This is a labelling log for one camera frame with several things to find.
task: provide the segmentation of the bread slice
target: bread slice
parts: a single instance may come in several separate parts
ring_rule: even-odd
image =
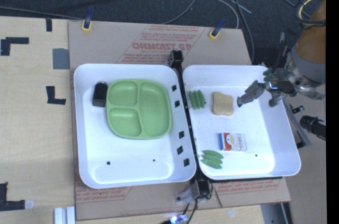
[[[231,116],[233,114],[233,97],[221,92],[213,93],[213,114]]]

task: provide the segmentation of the blue clamp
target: blue clamp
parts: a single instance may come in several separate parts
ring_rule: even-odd
[[[91,30],[92,27],[92,15],[94,11],[94,6],[90,5],[87,10],[87,16],[86,19],[83,20],[83,24],[81,25],[81,29],[85,32],[88,32]]]
[[[220,29],[224,27],[226,23],[226,20],[225,19],[221,19],[221,21],[218,23],[218,25],[211,30],[211,32],[208,34],[208,37],[211,39],[211,40],[215,40],[218,35],[220,34]]]

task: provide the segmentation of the white tray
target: white tray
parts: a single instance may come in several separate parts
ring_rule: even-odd
[[[201,90],[206,106],[190,107],[192,129],[199,159],[203,150],[215,150],[223,154],[222,169],[214,169],[199,162],[202,172],[213,180],[291,176],[300,170],[300,158],[282,103],[268,105],[271,95],[265,91],[257,100],[237,106],[238,96],[245,93],[250,84],[263,83],[262,66],[213,66],[193,65],[185,69],[185,90]],[[234,98],[231,116],[214,115],[213,92],[222,92]],[[246,151],[221,151],[217,133],[241,133],[245,135]]]
[[[94,86],[120,79],[147,79],[162,84],[169,95],[172,127],[152,140],[116,136],[106,108],[92,105]],[[89,187],[159,184],[188,181],[196,164],[177,75],[163,65],[84,64],[74,72],[79,172]]]

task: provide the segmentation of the cardboard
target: cardboard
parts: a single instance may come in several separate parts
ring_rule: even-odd
[[[212,28],[93,22],[91,30],[84,32],[81,23],[68,22],[77,220],[182,212],[186,204],[176,204],[175,194],[186,190],[189,182],[96,190],[81,181],[73,73],[85,63],[166,64],[171,50],[183,51],[184,68],[193,64],[250,65],[242,31],[221,29],[219,37],[211,40]],[[212,198],[200,203],[198,210],[290,200],[283,178],[213,185]]]

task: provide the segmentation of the wooden surface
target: wooden surface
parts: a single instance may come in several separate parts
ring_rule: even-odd
[[[33,200],[34,208],[0,212],[0,223],[53,223],[56,207],[74,206],[74,168],[69,70],[53,69],[52,50],[68,49],[66,20],[0,17],[0,39],[29,37],[0,56],[0,183],[7,200]],[[47,104],[55,86],[65,105]],[[114,218],[88,223],[161,223],[170,214]],[[263,223],[259,205],[200,210],[191,223]]]

